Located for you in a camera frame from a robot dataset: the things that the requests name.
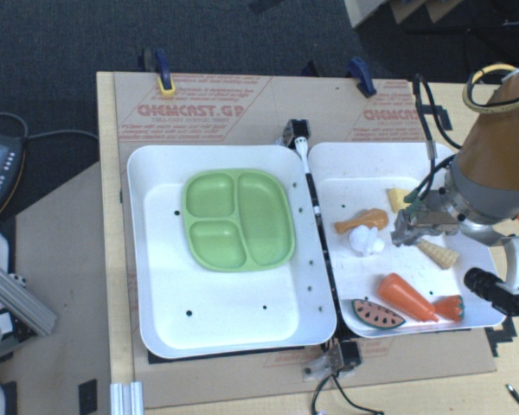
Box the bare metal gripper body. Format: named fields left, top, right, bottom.
left=413, top=188, right=503, bottom=247

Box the yellow cheese wedge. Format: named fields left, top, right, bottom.
left=387, top=187, right=420, bottom=213

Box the beige ice cream cone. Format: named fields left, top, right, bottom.
left=416, top=239, right=460, bottom=271

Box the brown chicken drumstick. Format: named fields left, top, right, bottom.
left=333, top=207, right=389, bottom=235

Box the white lumpy toy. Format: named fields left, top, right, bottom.
left=349, top=225, right=386, bottom=258

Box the orange carrot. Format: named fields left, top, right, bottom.
left=377, top=272, right=439, bottom=322

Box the white plastic tray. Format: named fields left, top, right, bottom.
left=126, top=144, right=338, bottom=360
left=306, top=141, right=508, bottom=339

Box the red watermelon slice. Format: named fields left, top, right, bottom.
left=350, top=298, right=407, bottom=330

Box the thin black and white rod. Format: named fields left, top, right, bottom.
left=294, top=136, right=343, bottom=342

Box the green divided plate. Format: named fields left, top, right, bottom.
left=183, top=169, right=296, bottom=272

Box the brown cardboard board red print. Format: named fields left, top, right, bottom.
left=112, top=72, right=498, bottom=410

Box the black cylinder on white bracket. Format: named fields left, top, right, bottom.
left=463, top=235, right=519, bottom=317

